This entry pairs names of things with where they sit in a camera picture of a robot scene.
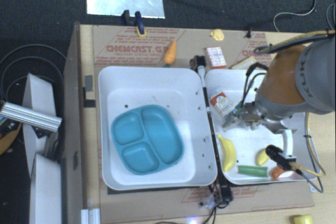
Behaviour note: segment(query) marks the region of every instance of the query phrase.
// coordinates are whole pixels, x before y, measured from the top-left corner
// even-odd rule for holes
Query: small box
[[[206,48],[205,52],[211,69],[226,67],[226,61],[220,47]]]

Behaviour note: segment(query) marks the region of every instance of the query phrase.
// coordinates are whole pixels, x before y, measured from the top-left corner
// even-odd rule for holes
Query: yellow banana
[[[257,157],[257,165],[263,165],[269,160],[269,156],[266,154],[266,149],[263,149]]]
[[[224,137],[221,134],[218,134],[217,137],[221,141],[224,151],[225,159],[223,162],[223,171],[229,171],[236,163],[236,149],[233,143]]]

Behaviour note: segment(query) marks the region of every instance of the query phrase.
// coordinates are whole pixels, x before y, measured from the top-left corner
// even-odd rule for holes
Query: black carpet
[[[334,2],[317,0],[315,12],[303,17],[281,16],[277,26],[280,31],[289,32],[326,29],[325,13]],[[277,13],[307,12],[312,3],[313,0],[163,0],[166,19],[145,19],[144,22],[156,27],[275,31],[273,18]],[[86,0],[0,0],[0,59],[26,44],[49,45],[66,55],[75,21],[120,24],[120,19],[114,16],[88,15]],[[64,61],[59,56],[47,49],[30,48],[6,59],[0,65],[0,76],[18,57],[36,54],[48,57],[63,69]],[[10,83],[27,71],[51,77],[60,102],[60,80],[43,62],[18,63],[8,70],[0,86],[7,91]],[[8,91],[8,100],[20,103],[23,89],[24,80],[13,85]],[[0,156],[0,224],[28,223],[30,182],[24,145],[16,140],[12,148],[11,153]]]

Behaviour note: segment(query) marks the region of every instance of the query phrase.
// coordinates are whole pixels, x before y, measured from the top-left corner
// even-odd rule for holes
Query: carrot
[[[165,64],[172,65],[175,62],[175,58],[176,58],[176,40],[174,40],[170,44],[166,54],[163,57],[163,61]]]

